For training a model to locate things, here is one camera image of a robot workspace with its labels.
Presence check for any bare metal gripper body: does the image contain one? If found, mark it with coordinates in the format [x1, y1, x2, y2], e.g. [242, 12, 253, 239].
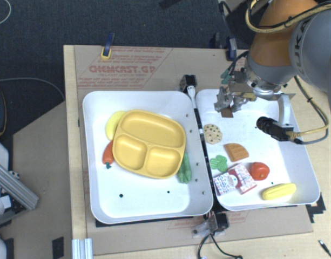
[226, 70, 284, 102]

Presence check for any thin black and white rod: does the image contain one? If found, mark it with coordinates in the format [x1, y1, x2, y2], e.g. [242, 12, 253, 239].
[187, 85, 218, 214]

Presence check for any tan chocolate chip biscuit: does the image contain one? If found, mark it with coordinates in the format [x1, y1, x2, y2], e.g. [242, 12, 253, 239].
[202, 124, 224, 146]

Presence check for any orange waffle slice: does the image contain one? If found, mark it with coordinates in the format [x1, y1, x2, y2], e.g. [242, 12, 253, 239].
[223, 142, 250, 163]

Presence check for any white plastic tray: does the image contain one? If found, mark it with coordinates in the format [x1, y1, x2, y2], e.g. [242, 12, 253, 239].
[82, 90, 214, 224]
[194, 88, 321, 212]

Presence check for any green toy lettuce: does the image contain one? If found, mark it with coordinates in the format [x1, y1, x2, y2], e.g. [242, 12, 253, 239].
[209, 154, 229, 173]

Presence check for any red tomato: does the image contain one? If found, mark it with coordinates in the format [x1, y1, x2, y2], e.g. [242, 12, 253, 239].
[249, 161, 271, 181]

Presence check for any red and white carton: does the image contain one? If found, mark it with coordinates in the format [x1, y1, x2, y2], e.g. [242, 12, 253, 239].
[227, 162, 258, 195]

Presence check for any brown cardboard board, red print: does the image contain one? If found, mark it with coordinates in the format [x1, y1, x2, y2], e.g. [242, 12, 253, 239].
[73, 45, 315, 256]

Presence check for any green toy vegetable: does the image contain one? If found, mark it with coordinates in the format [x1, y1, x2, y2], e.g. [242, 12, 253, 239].
[177, 152, 193, 185]

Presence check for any white carton with blue print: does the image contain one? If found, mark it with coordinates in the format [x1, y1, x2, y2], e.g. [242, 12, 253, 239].
[213, 172, 238, 197]

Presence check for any yellow divided plate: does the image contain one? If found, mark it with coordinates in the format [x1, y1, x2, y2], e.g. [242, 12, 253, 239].
[111, 109, 187, 180]

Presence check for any yellow corn cob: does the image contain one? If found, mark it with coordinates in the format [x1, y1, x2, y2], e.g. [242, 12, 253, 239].
[261, 182, 298, 201]

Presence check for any yellow banana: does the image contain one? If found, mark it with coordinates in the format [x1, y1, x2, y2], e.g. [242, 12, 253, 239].
[104, 110, 126, 141]

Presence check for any orange carrot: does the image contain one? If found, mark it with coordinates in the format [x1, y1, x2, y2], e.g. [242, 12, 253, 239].
[102, 140, 115, 170]

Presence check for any black block with thin wires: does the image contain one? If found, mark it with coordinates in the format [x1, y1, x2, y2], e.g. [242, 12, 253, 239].
[191, 212, 231, 239]
[178, 74, 198, 92]

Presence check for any black cylinder on white bracket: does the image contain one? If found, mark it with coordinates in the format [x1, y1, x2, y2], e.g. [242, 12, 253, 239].
[256, 91, 296, 142]

